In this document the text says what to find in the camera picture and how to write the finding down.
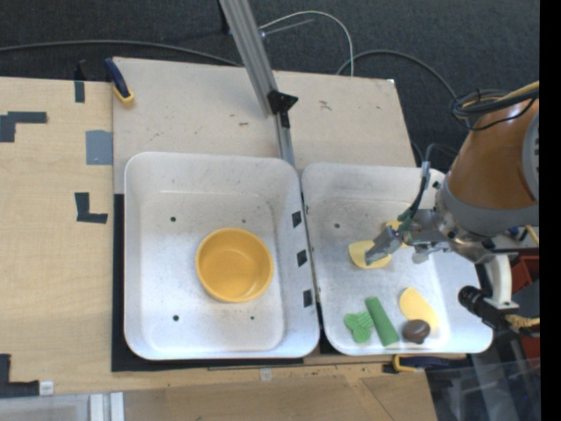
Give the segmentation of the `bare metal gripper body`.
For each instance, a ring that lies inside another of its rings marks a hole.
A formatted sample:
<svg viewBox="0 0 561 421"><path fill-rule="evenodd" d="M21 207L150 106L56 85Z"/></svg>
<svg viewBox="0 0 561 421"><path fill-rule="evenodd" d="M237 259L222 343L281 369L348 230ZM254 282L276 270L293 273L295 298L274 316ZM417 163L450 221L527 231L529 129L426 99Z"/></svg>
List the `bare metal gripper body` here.
<svg viewBox="0 0 561 421"><path fill-rule="evenodd" d="M449 188L440 188L429 209L414 203L399 216L403 242L415 248L427 245L431 252L452 251L474 264L486 264L494 253L484 246L501 231L497 210L480 208L455 197Z"/></svg>

